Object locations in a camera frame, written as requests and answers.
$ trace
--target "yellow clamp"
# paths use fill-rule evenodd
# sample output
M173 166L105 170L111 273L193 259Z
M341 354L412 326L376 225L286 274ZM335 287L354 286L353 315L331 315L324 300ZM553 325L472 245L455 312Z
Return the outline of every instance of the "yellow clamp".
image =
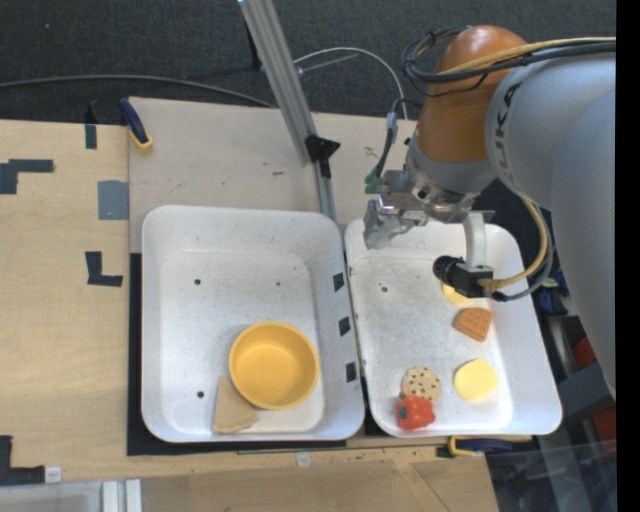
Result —
M454 457L474 457L477 455L477 453L472 450L463 450L462 448L458 448L457 441L458 437L451 436L447 442L447 448L449 448L449 453L451 455Z
M151 135L149 135L146 132L145 132L145 135L147 136L147 141L140 142L138 137L136 137L135 134L131 130L129 130L129 138L136 144L136 146L138 146L140 149L143 149L143 150L149 149L153 144L153 139L151 138Z

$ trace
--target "gray metal frame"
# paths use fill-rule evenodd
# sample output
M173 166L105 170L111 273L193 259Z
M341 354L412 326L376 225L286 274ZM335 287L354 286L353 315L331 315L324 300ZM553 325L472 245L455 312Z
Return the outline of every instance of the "gray metal frame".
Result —
M298 157L303 165L311 163L305 141L309 136L317 135L317 131L273 2L238 0L238 3ZM313 163L320 211L335 221L336 209L331 180L322 176L319 162Z

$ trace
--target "red bell pepper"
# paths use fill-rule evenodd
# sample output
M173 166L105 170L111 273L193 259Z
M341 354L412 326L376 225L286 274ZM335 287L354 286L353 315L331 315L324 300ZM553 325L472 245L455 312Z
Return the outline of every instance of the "red bell pepper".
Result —
M433 423L436 415L431 400L410 395L396 404L396 418L401 429L415 430Z

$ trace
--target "black tape strip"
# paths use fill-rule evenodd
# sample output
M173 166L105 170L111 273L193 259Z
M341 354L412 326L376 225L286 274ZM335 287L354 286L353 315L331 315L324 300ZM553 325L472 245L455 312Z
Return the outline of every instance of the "black tape strip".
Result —
M9 164L0 164L0 194L18 192L18 171Z
M351 322L348 316L338 322L338 328L340 329L340 336L344 336L351 330Z
M45 467L12 468L11 436L0 436L0 487L9 485L42 484Z
M98 148L98 134L95 124L84 125L84 146L87 149Z
M344 286L344 274L340 272L333 276L333 291L337 292L340 288Z
M99 286L122 286L122 276L103 276L102 275L102 253L99 251L85 252L87 258L87 269L89 271L89 279L87 284L95 284Z
M0 164L0 194L18 193L18 172L53 172L53 160L9 159Z
M9 165L20 172L53 172L53 160L9 159Z
M356 371L356 363L347 364L347 382L356 380L358 372Z

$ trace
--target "yellow bowl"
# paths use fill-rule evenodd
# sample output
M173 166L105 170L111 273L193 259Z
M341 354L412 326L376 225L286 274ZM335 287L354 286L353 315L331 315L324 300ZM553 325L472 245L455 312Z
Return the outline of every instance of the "yellow bowl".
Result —
M315 347L298 329L262 322L233 342L229 373L245 400L262 409L281 410L309 397L318 383L320 362Z

